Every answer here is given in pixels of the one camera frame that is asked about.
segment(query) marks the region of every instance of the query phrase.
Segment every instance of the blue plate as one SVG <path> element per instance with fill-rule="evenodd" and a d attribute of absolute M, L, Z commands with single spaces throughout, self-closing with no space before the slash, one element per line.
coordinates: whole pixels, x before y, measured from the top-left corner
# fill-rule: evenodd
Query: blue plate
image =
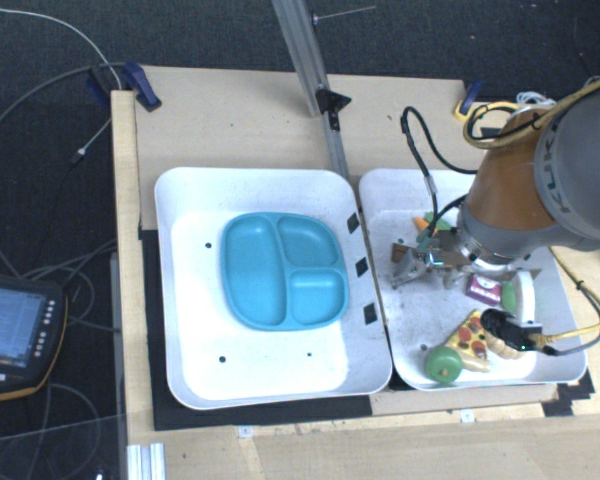
<path fill-rule="evenodd" d="M 240 215 L 223 230 L 220 258 L 229 308 L 255 329 L 315 329 L 336 321 L 347 307 L 342 251 L 318 219 Z"/>

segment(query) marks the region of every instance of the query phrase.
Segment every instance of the green ball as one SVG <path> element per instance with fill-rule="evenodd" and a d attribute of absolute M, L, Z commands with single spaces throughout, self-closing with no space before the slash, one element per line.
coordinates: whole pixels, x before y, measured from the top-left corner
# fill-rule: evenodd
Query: green ball
<path fill-rule="evenodd" d="M 441 384 L 448 384 L 456 380 L 463 367 L 460 354 L 446 345 L 439 345 L 431 349 L 425 365 L 429 378 Z"/>

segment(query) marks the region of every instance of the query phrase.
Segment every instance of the handheld device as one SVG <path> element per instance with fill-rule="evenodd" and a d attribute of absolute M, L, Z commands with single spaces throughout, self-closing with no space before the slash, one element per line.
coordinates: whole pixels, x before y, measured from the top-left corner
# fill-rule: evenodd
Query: handheld device
<path fill-rule="evenodd" d="M 67 301 L 58 284 L 0 275 L 0 401 L 42 387 L 66 321 Z"/>

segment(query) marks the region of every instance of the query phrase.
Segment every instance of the dark background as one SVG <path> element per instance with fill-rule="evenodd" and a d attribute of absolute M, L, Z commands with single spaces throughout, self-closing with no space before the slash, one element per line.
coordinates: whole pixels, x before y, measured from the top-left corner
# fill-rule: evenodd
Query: dark background
<path fill-rule="evenodd" d="M 553 99 L 600 75 L 600 0 L 307 0 L 317 15 L 376 6 L 319 23 L 330 74 L 481 79 L 485 100 L 536 91 Z M 75 26 L 111 62 L 293 71 L 270 0 L 0 0 L 0 8 Z M 85 41 L 48 20 L 0 13 L 0 116 L 27 91 L 100 62 Z M 27 99 L 0 124 L 0 248 L 28 270 L 88 253 L 115 238 L 110 133 L 72 166 L 75 151 L 108 111 L 75 76 Z M 87 319 L 111 326 L 109 254 L 84 268 L 94 286 Z M 0 273 L 9 270 L 0 260 Z M 56 276 L 64 279 L 66 272 Z M 71 313 L 86 308 L 84 281 L 68 286 Z M 99 416 L 116 413 L 113 333 L 67 330 L 51 382 L 87 397 Z M 67 390 L 51 390 L 47 426 L 92 419 Z M 0 436 L 44 424 L 47 391 L 0 403 Z"/>

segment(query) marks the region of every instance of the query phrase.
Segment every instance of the white tray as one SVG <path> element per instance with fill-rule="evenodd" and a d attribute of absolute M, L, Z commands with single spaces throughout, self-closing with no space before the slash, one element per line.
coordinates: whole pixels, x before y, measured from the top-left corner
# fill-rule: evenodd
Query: white tray
<path fill-rule="evenodd" d="M 437 187 L 439 207 L 466 194 L 473 176 L 454 171 L 431 171 Z M 457 389 L 475 386 L 505 384 L 537 384 L 570 382 L 579 379 L 586 369 L 584 351 L 549 357 L 528 352 L 521 359 L 502 359 L 489 355 L 488 373 L 462 370 L 451 384 L 439 384 L 425 373 L 429 350 L 443 344 L 472 309 L 488 306 L 464 294 L 462 283 L 445 289 L 436 272 L 425 274 L 394 289 L 391 278 L 396 264 L 391 262 L 391 246 L 403 241 L 415 246 L 417 229 L 413 217 L 423 217 L 431 211 L 431 198 L 419 170 L 377 169 L 360 180 L 360 199 L 378 279 L 380 297 L 387 319 L 387 329 L 394 366 L 400 377 L 410 386 L 422 390 Z M 457 210 L 444 218 L 455 224 Z M 577 327 L 558 266 L 546 249 L 538 249 L 527 261 L 514 264 L 524 269 L 540 269 L 534 279 L 536 318 L 545 334 L 553 334 Z M 580 338 L 561 340 L 559 348 L 572 348 Z"/>
<path fill-rule="evenodd" d="M 180 167 L 155 187 L 164 299 L 167 380 L 194 409 L 370 394 L 392 363 L 351 186 L 320 170 Z M 240 323 L 224 296 L 220 238 L 234 217 L 289 212 L 321 220 L 344 256 L 349 303 L 325 327 L 262 331 Z M 377 319 L 367 323 L 365 307 Z"/>

